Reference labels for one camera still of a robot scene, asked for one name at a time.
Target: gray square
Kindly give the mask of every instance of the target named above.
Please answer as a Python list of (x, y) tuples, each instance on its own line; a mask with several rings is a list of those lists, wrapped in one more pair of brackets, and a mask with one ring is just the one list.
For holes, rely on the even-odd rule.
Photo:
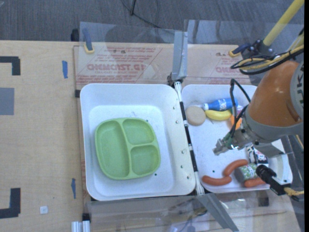
[(0, 115), (14, 115), (14, 88), (0, 87)]

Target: yellow banana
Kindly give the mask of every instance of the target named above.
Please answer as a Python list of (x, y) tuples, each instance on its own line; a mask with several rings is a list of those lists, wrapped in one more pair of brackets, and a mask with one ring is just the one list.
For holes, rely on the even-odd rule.
[(225, 111), (206, 110), (205, 114), (208, 118), (213, 120), (227, 120), (232, 116), (230, 110)]

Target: gray floor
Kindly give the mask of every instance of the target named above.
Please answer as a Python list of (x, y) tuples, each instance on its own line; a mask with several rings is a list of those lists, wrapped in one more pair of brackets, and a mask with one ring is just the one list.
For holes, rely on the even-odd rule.
[[(211, 24), (207, 21), (219, 22), (216, 40), (211, 43), (253, 43), (266, 36), (293, 1), (137, 0), (135, 15), (130, 15), (126, 7), (130, 8), (132, 0), (0, 0), (0, 40), (70, 41), (80, 22), (182, 30), (184, 21), (190, 19), (206, 21), (206, 25)], [(304, 6), (273, 47), (279, 52), (287, 49), (303, 25)], [(207, 35), (211, 33), (211, 28), (200, 27), (200, 43), (209, 43)], [(303, 168), (303, 160), (295, 164)], [(304, 205), (294, 202), (294, 207), (304, 231)]]

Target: water bottle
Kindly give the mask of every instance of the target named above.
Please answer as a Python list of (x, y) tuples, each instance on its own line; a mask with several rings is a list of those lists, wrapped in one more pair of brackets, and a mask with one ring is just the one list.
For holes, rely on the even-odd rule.
[(216, 111), (225, 111), (233, 107), (231, 98), (217, 99), (212, 103), (204, 103), (202, 108), (204, 110), (216, 110)]

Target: hot dog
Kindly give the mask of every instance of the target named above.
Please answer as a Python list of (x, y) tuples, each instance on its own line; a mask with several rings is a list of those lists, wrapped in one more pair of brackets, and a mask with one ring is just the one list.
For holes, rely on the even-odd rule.
[(255, 179), (246, 180), (243, 184), (247, 188), (252, 188), (258, 185), (264, 185), (266, 183), (260, 177), (257, 177)]
[(245, 166), (248, 164), (248, 161), (246, 159), (240, 159), (240, 160), (236, 160), (234, 162), (231, 162), (223, 171), (223, 175), (224, 176), (230, 176), (231, 173), (241, 167), (241, 166)]
[(204, 175), (202, 177), (202, 181), (212, 186), (223, 186), (230, 183), (232, 178), (230, 176), (225, 176), (223, 178), (212, 178), (208, 175)]

